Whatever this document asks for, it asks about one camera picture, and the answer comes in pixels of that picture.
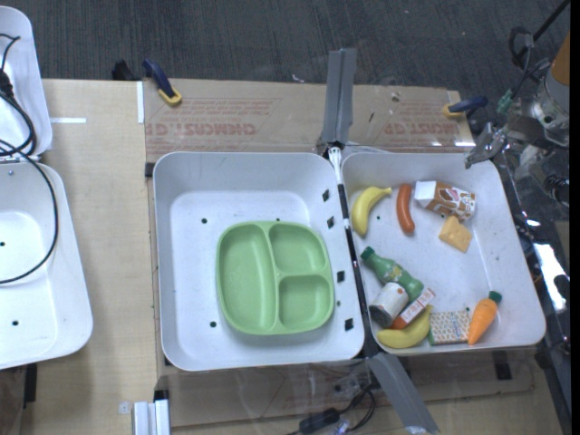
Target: toy bottle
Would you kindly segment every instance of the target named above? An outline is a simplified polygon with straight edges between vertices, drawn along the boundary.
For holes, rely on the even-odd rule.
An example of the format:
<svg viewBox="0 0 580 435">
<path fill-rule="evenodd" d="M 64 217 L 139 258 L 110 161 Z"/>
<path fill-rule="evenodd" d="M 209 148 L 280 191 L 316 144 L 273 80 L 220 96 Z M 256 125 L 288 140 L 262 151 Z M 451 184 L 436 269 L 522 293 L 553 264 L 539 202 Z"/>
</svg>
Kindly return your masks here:
<svg viewBox="0 0 580 435">
<path fill-rule="evenodd" d="M 415 301 L 421 294 L 423 290 L 421 280 L 414 278 L 392 259 L 378 256 L 370 246 L 364 249 L 361 253 L 361 258 L 374 271 L 381 282 L 384 284 L 387 282 L 400 284 L 407 292 L 410 302 Z"/>
<path fill-rule="evenodd" d="M 475 344 L 481 335 L 487 331 L 498 312 L 501 295 L 491 290 L 487 298 L 479 300 L 473 311 L 469 324 L 468 344 Z"/>
</svg>

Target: green bottle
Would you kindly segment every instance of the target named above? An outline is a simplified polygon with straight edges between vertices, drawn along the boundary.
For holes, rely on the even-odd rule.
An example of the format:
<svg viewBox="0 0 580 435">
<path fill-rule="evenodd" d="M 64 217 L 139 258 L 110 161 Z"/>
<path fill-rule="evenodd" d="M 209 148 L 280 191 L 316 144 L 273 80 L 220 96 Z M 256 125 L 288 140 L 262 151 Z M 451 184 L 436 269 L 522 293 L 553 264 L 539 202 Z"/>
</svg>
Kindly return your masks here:
<svg viewBox="0 0 580 435">
<path fill-rule="evenodd" d="M 397 282 L 400 284 L 407 292 L 410 303 L 421 295 L 424 287 L 421 280 L 413 277 L 392 259 L 377 255 L 370 246 L 364 249 L 361 253 L 361 258 L 374 271 L 381 282 L 384 284 L 387 282 Z"/>
</svg>

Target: gray carpet floor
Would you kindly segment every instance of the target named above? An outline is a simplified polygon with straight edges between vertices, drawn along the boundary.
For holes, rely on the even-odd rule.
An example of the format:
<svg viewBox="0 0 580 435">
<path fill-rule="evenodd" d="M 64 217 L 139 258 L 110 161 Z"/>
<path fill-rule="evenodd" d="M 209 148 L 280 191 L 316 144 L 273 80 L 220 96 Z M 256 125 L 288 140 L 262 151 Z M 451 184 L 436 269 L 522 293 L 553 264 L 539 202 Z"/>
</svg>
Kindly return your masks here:
<svg viewBox="0 0 580 435">
<path fill-rule="evenodd" d="M 517 83 L 508 37 L 563 0 L 0 0 L 31 20 L 42 76 L 111 79 L 148 57 L 172 78 L 325 83 L 327 54 L 358 49 L 356 83 L 445 87 L 495 102 Z M 536 41 L 553 58 L 570 8 Z M 515 45 L 523 46 L 523 38 Z"/>
</svg>

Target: wooden table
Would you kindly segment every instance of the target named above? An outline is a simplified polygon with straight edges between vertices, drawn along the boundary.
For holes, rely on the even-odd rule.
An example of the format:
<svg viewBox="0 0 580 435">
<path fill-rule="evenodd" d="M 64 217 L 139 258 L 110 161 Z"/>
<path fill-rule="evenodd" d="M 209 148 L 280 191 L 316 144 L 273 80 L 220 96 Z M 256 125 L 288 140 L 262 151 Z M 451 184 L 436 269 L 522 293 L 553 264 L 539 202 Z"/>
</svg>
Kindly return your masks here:
<svg viewBox="0 0 580 435">
<path fill-rule="evenodd" d="M 53 148 L 43 162 L 63 178 L 94 328 L 79 352 L 38 363 L 36 401 L 22 434 L 130 434 L 135 401 L 152 401 L 158 379 L 144 125 L 136 82 L 43 81 Z M 72 121 L 58 121 L 68 118 Z M 435 401 L 445 434 L 561 433 L 546 379 L 533 360 L 533 388 L 521 393 Z M 361 414 L 354 413 L 353 420 Z M 406 434 L 391 407 L 365 433 Z M 177 433 L 257 434 L 296 430 L 293 420 L 229 423 Z"/>
</svg>

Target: small box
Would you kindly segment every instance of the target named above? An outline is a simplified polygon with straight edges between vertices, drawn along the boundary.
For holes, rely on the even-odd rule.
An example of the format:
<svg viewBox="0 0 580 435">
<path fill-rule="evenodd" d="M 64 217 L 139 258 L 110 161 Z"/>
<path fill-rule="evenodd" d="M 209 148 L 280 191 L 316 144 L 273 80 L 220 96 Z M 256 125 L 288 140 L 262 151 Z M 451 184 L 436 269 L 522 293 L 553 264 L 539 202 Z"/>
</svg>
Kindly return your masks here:
<svg viewBox="0 0 580 435">
<path fill-rule="evenodd" d="M 455 215 L 459 221 L 471 218 L 475 211 L 475 193 L 438 180 L 417 182 L 414 198 L 424 208 L 446 217 Z"/>
<path fill-rule="evenodd" d="M 435 298 L 435 292 L 433 292 L 430 288 L 425 288 L 420 297 L 417 298 L 414 302 L 409 304 L 401 314 L 394 320 L 392 323 L 391 328 L 393 329 L 402 329 L 407 324 L 410 324 L 415 317 L 419 315 L 421 311 L 424 311 L 425 307 L 433 301 Z"/>
<path fill-rule="evenodd" d="M 468 340 L 469 313 L 467 310 L 431 313 L 430 325 L 428 338 L 432 345 L 466 343 Z"/>
</svg>

